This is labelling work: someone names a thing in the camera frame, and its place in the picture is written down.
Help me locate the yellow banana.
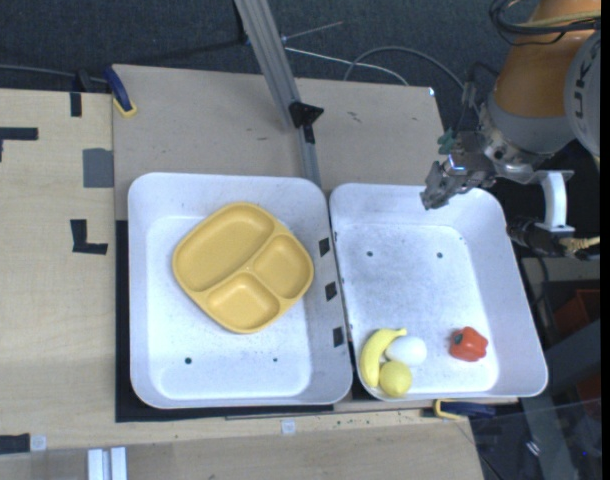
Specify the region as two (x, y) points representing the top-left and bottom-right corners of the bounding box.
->
(359, 327), (409, 389)

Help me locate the white egg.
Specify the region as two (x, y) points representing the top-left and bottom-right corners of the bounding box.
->
(384, 336), (429, 368)

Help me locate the yellow lemon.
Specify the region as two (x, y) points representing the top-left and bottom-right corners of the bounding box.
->
(378, 360), (414, 399)

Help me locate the yellow divided plate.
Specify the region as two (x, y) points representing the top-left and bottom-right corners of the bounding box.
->
(171, 201), (316, 335)

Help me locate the black cylinder on white bracket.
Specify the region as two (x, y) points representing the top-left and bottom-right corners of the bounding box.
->
(506, 169), (589, 260)

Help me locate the red bell pepper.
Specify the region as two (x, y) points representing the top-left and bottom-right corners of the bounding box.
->
(448, 325), (490, 363)

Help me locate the white plastic tray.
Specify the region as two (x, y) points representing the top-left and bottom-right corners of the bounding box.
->
(127, 171), (354, 410)
(328, 182), (550, 403)

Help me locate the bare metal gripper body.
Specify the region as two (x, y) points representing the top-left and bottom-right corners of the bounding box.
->
(447, 130), (549, 190)

